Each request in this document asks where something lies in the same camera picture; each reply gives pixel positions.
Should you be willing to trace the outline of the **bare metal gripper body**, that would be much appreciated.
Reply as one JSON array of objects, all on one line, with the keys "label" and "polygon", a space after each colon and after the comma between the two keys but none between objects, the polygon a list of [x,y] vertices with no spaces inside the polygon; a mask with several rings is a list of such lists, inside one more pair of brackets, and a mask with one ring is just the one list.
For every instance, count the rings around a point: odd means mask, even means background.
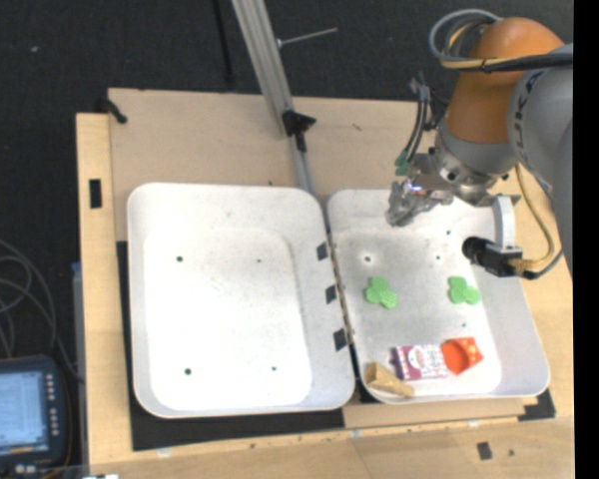
[{"label": "bare metal gripper body", "polygon": [[495,182],[495,177],[477,173],[452,155],[417,154],[404,187],[420,206],[447,206],[458,199],[473,207],[488,207],[496,199],[489,192]]}]

